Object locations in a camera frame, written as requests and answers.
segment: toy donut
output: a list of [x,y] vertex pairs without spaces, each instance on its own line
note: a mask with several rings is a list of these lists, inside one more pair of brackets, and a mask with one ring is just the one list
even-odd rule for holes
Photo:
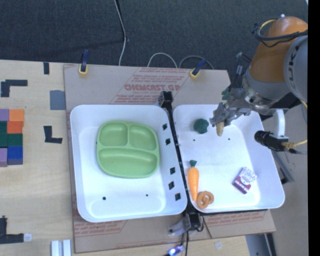
[[205,209],[214,202],[214,195],[209,191],[202,191],[196,198],[196,204],[200,209]]

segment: orange square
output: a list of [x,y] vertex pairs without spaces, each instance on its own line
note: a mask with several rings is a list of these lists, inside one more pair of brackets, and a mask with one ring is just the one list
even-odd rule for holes
[[6,122],[7,134],[22,134],[22,121]]
[[25,112],[23,109],[10,109],[9,110],[9,121],[21,121],[24,126]]

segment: table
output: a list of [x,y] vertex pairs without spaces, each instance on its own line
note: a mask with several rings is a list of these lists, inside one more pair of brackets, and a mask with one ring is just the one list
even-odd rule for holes
[[[28,86],[11,86],[1,108],[24,109],[23,164],[0,168],[0,215],[6,216],[7,233],[31,233],[32,241],[1,244],[0,255],[49,255],[53,240],[71,240],[72,199],[65,110],[50,110],[50,91],[64,91],[63,63],[0,60],[0,81],[27,80]],[[44,126],[62,143],[45,143]],[[125,248],[81,255],[165,255],[176,244]],[[248,256],[245,236],[190,241],[188,255]]]

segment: carrot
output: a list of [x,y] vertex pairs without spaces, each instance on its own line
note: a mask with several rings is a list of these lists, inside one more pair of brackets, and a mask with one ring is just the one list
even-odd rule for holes
[[190,161],[191,167],[187,173],[190,193],[191,193],[192,199],[194,201],[197,200],[198,184],[199,184],[199,170],[195,167],[196,163],[197,163],[197,161],[195,161],[195,160]]

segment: cardboard box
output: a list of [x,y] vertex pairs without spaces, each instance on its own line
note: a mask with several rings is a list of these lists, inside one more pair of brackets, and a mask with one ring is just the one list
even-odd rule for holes
[[[159,104],[161,91],[171,91],[172,107],[182,104],[218,104],[230,84],[225,70],[201,70],[194,79],[190,69],[89,65],[87,75],[79,65],[64,65],[69,165],[75,252],[92,252],[159,244],[178,244],[181,235],[169,235],[168,227],[182,216],[140,218],[90,223],[77,210],[70,112],[79,105]],[[202,232],[191,232],[190,240],[274,232],[270,210],[219,213],[203,216]]]

